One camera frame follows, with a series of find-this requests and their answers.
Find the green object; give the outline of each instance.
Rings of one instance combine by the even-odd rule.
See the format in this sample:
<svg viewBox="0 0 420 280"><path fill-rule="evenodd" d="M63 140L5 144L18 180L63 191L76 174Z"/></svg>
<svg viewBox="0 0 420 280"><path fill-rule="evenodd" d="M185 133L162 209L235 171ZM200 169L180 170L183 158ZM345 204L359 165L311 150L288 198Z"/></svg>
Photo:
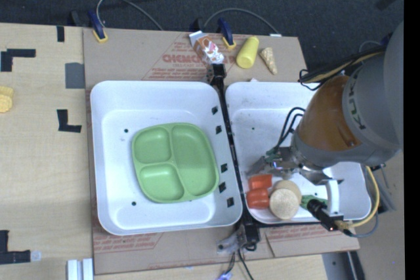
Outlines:
<svg viewBox="0 0 420 280"><path fill-rule="evenodd" d="M303 195L302 201L301 201L301 207L305 210L308 209L308 203L311 199L317 199L319 202L322 202L323 204L327 205L328 200L327 199L320 199L319 197L313 196L313 195Z"/></svg>
<svg viewBox="0 0 420 280"><path fill-rule="evenodd" d="M219 183L210 141L193 124L148 127L135 134L131 147L138 183L152 201L191 201Z"/></svg>

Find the wooden surface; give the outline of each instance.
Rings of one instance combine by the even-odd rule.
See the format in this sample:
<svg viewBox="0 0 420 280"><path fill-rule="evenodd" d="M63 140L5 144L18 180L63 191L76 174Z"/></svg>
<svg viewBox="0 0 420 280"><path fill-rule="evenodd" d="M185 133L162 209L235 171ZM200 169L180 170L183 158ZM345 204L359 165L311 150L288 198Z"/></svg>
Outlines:
<svg viewBox="0 0 420 280"><path fill-rule="evenodd" d="M1 279L65 279L66 261L92 258L85 90L66 89L65 64L83 63L81 28L0 24L0 50L36 49L14 58L0 85L14 89L14 106L0 114L0 230L9 250L39 250L41 261L0 266ZM80 133L58 131L58 109ZM327 279L322 257L247 262L255 279ZM216 279L226 265L153 270L95 279ZM239 263L233 279L247 279Z"/></svg>

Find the blue clamp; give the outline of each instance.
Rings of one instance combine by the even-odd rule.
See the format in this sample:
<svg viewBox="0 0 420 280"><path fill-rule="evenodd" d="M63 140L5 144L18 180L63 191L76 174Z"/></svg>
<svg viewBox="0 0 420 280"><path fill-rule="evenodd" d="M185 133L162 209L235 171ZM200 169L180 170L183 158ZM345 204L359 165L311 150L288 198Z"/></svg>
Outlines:
<svg viewBox="0 0 420 280"><path fill-rule="evenodd" d="M228 47L229 50L232 50L236 47L236 42L234 41L232 30L228 22L224 18L219 18L217 20L217 25L219 26L219 31L223 34L223 42Z"/></svg>
<svg viewBox="0 0 420 280"><path fill-rule="evenodd" d="M96 13L93 10L89 10L87 15L89 16L89 19L91 19L93 35L96 37L96 40L98 40L99 43L107 42L108 36L106 35Z"/></svg>

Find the yellow cylinder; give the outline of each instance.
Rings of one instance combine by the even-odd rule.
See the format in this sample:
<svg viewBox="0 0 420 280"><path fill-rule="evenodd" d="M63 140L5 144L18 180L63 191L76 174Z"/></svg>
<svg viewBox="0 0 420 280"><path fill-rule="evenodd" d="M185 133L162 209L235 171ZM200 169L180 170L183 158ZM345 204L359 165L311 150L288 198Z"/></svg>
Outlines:
<svg viewBox="0 0 420 280"><path fill-rule="evenodd" d="M13 89L0 87L0 112L8 112L13 105Z"/></svg>
<svg viewBox="0 0 420 280"><path fill-rule="evenodd" d="M260 41L256 36L248 37L236 57L236 63L241 68L250 68L254 65Z"/></svg>

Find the ice cream cone toy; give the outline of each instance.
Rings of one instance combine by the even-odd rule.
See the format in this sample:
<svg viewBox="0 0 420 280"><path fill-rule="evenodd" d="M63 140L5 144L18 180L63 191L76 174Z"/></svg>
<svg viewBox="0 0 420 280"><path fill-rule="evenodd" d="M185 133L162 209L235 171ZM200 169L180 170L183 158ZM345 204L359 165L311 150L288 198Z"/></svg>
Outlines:
<svg viewBox="0 0 420 280"><path fill-rule="evenodd" d="M0 86L0 112L8 112L13 106L13 89Z"/></svg>
<svg viewBox="0 0 420 280"><path fill-rule="evenodd" d="M260 52L261 58L264 60L265 64L267 65L268 69L271 71L273 75L277 74L277 66L274 60L273 49L271 47L267 47Z"/></svg>

